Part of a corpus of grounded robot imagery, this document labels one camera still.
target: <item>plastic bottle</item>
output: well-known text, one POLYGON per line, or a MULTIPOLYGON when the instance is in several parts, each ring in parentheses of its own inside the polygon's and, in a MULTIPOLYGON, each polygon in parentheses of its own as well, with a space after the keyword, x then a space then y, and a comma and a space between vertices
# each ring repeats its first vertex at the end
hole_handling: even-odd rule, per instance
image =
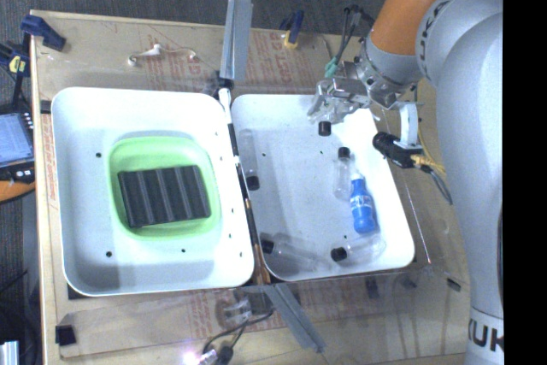
POLYGON ((351 214, 353 228, 358 233, 371 233, 378 229, 374 219, 373 199, 367 191, 365 179, 361 174, 351 176, 351 214))
POLYGON ((340 264, 370 262, 385 250, 380 233, 364 234, 332 246, 331 258, 340 264))
POLYGON ((338 148, 338 160, 336 161, 336 178, 334 180, 334 196, 347 201, 351 196, 351 151, 342 146, 338 148))
POLYGON ((238 135, 238 151, 241 158, 241 165, 244 170, 247 188, 250 191, 260 189, 258 179, 258 163, 256 161, 255 140, 250 129, 244 129, 238 135))
POLYGON ((311 251, 303 250, 284 239, 273 241, 263 238, 260 243, 264 254, 294 262, 299 269, 304 271, 317 269, 319 257, 311 251))

